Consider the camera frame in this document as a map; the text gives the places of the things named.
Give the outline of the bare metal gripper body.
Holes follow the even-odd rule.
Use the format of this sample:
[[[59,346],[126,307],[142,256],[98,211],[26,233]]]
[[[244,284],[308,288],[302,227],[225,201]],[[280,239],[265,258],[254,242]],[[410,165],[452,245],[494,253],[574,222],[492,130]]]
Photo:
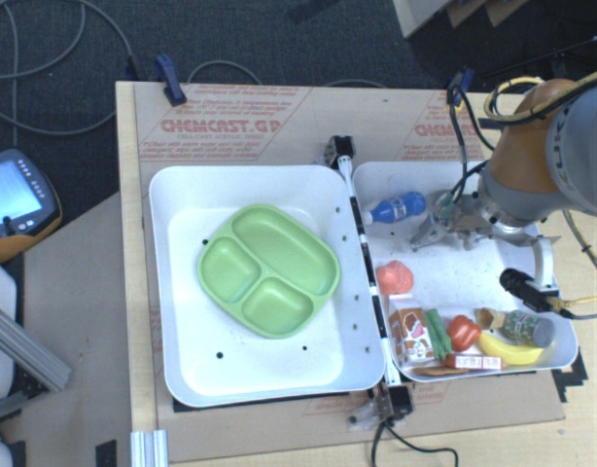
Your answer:
[[[428,240],[440,241],[449,234],[461,239],[504,241],[529,241],[538,235],[532,222],[508,213],[484,191],[463,194],[458,199],[445,192],[434,200],[428,216]]]

